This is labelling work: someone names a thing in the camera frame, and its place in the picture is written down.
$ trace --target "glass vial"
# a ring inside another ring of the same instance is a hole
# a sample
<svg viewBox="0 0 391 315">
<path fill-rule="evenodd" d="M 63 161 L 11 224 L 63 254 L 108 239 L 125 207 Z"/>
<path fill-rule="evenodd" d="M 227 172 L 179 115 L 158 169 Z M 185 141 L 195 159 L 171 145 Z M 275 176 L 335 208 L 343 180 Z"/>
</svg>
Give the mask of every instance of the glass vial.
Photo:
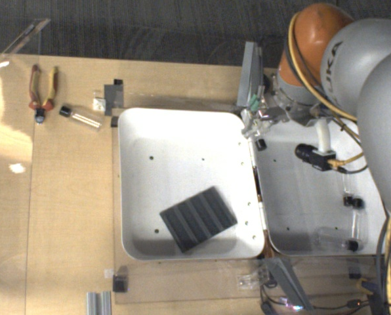
<svg viewBox="0 0 391 315">
<path fill-rule="evenodd" d="M 60 115 L 69 118 L 70 120 L 82 124 L 88 128 L 98 131 L 102 126 L 102 118 L 90 110 L 81 107 L 67 107 L 62 106 L 60 109 Z"/>
<path fill-rule="evenodd" d="M 363 208 L 352 208 L 350 212 L 350 225 L 352 227 L 350 237 L 367 242 L 367 215 Z"/>
<path fill-rule="evenodd" d="M 363 247 L 361 240 L 345 237 L 344 232 L 325 226 L 316 230 L 314 241 L 319 248 L 327 251 L 356 252 Z"/>
</svg>

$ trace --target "metal bracket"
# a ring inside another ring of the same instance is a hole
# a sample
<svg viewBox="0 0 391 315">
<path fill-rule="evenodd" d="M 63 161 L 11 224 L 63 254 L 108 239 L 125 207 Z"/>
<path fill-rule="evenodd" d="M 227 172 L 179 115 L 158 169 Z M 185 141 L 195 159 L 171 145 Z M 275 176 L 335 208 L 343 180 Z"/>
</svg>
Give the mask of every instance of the metal bracket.
<svg viewBox="0 0 391 315">
<path fill-rule="evenodd" d="M 286 112 L 278 106 L 258 110 L 258 114 L 261 121 L 269 121 L 271 123 L 276 123 L 279 121 L 286 122 L 289 120 L 287 118 Z"/>
<path fill-rule="evenodd" d="M 121 266 L 112 277 L 112 291 L 114 293 L 126 293 L 129 289 L 129 270 L 127 266 Z"/>
<path fill-rule="evenodd" d="M 259 90 L 263 90 L 263 86 L 262 50 L 255 42 L 246 42 L 236 105 L 248 107 L 252 97 L 257 95 Z"/>
<path fill-rule="evenodd" d="M 112 315 L 111 292 L 89 292 L 86 294 L 87 315 Z"/>
<path fill-rule="evenodd" d="M 123 81 L 114 79 L 113 85 L 104 85 L 105 115 L 111 116 L 113 108 L 124 107 Z"/>
<path fill-rule="evenodd" d="M 265 259 L 264 262 L 292 305 L 301 306 L 305 310 L 314 311 L 314 307 L 310 304 L 308 297 L 292 269 L 291 263 L 287 259 L 271 258 Z"/>
</svg>

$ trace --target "red pliers handle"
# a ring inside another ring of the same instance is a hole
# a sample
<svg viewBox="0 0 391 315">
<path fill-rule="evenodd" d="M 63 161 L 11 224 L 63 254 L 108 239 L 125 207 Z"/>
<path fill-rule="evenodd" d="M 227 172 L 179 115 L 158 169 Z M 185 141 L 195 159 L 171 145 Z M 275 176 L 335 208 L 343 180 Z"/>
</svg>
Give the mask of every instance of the red pliers handle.
<svg viewBox="0 0 391 315">
<path fill-rule="evenodd" d="M 50 72 L 49 93 L 44 103 L 41 105 L 38 93 L 40 70 L 37 64 L 32 66 L 30 79 L 30 98 L 29 107 L 35 111 L 35 121 L 39 124 L 44 122 L 45 111 L 51 111 L 54 108 L 54 98 L 57 94 L 58 88 L 58 68 L 55 66 Z"/>
</svg>

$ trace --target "wooden surface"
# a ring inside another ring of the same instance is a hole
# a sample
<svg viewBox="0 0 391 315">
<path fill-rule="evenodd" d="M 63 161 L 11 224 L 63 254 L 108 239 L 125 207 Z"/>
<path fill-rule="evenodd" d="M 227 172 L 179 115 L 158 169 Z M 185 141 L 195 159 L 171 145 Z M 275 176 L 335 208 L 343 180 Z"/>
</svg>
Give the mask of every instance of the wooden surface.
<svg viewBox="0 0 391 315">
<path fill-rule="evenodd" d="M 115 265 L 112 129 L 106 118 L 93 132 L 58 109 L 64 103 L 90 108 L 94 92 L 102 95 L 114 78 L 124 80 L 128 101 L 137 105 L 156 106 L 151 95 L 232 104 L 241 69 L 40 56 L 42 97 L 53 66 L 60 79 L 55 111 L 38 126 L 27 108 L 36 60 L 19 56 L 0 77 L 0 314 L 80 315 L 86 313 L 86 292 L 112 289 L 104 276 Z M 23 173 L 10 171 L 17 163 Z M 262 313 L 257 298 L 135 304 L 112 299 L 114 315 Z"/>
</svg>

